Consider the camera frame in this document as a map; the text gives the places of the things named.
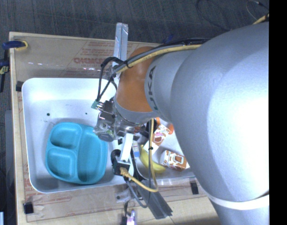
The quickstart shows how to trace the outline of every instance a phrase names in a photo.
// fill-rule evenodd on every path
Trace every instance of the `dark floor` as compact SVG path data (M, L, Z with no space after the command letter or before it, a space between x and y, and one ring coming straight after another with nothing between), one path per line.
M268 8L269 0L0 0L0 58L10 31L114 39L115 24L122 22L129 26L129 41L161 43L170 35L212 38L253 23ZM0 211L9 186L4 124L10 109L6 74L0 93Z

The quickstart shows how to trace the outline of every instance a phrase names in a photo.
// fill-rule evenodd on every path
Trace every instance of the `sink basin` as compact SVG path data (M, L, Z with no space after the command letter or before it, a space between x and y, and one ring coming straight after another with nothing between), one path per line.
M102 88L107 81L102 80ZM97 96L98 79L31 78L22 86L22 103L27 144L30 182L41 193L54 193L125 183L112 172L110 153L117 143L108 143L104 176L96 184L83 185L51 176L45 165L47 141L52 128L61 122L73 122L94 127L99 114L91 105ZM116 92L110 84L101 101Z

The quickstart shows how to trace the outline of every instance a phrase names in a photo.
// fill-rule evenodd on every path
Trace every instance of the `white strap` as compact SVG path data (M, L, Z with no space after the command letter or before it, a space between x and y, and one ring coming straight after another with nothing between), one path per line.
M245 202L230 202L214 197L208 194L205 190L204 192L213 203L235 210L252 210L269 206L269 194Z

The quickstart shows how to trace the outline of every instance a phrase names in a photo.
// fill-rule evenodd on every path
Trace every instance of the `banana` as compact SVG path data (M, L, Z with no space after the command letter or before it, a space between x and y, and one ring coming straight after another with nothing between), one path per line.
M148 160L149 160L148 153L147 151L143 149L143 145L141 145L140 160L142 161L143 165L146 168L148 168ZM153 161L153 168L154 168L155 173L163 173L166 170L165 167L163 167L162 165L158 163L155 163L154 161Z

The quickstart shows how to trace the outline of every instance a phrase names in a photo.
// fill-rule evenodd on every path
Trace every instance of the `blue plastic tray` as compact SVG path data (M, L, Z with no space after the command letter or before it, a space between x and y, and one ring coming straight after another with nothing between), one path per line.
M78 184L97 183L105 174L108 144L93 127L62 122L50 132L45 153L49 173L60 180Z

